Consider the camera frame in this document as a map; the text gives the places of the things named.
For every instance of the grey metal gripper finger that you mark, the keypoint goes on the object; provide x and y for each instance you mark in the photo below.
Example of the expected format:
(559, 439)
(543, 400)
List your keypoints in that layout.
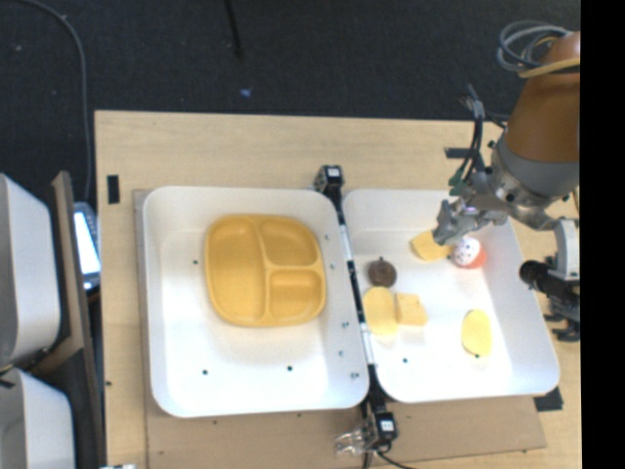
(445, 223)
(469, 225)

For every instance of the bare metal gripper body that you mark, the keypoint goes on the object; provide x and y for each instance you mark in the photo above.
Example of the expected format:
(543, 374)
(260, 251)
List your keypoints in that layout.
(525, 205)

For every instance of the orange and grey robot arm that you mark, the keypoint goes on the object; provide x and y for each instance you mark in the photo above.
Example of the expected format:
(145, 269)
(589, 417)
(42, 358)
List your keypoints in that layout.
(542, 125)

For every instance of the white and orange dotted cup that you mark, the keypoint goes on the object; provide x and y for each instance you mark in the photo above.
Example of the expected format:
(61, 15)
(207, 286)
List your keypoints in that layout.
(470, 253)

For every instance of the yellow toy cheese wedge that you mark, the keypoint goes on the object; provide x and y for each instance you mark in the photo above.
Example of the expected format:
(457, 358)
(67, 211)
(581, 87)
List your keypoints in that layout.
(425, 249)

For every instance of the brown round toy food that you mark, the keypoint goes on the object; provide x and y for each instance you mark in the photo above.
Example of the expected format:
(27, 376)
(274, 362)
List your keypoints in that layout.
(382, 272)

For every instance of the yellow toy cheese block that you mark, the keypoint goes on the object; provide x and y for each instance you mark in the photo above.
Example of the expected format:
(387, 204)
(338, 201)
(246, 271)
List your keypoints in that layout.
(411, 310)

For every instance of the thin black and white rod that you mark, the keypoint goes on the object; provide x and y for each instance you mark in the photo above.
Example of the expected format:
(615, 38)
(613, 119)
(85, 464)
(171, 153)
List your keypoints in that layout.
(347, 257)

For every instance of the yellow oval toy slice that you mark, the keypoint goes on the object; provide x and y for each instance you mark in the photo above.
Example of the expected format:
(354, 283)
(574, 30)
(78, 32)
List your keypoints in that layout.
(380, 311)
(476, 332)

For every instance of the white plastic tray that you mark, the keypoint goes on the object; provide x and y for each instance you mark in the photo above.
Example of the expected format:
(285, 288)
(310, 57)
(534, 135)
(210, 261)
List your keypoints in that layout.
(195, 340)
(439, 359)

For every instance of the yellow divided plate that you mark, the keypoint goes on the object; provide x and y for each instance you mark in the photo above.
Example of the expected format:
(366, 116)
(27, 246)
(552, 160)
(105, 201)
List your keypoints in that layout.
(234, 271)

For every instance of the black cylinder on white bracket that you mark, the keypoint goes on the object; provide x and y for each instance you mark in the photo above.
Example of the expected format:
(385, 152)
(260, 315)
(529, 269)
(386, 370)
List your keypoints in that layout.
(561, 271)

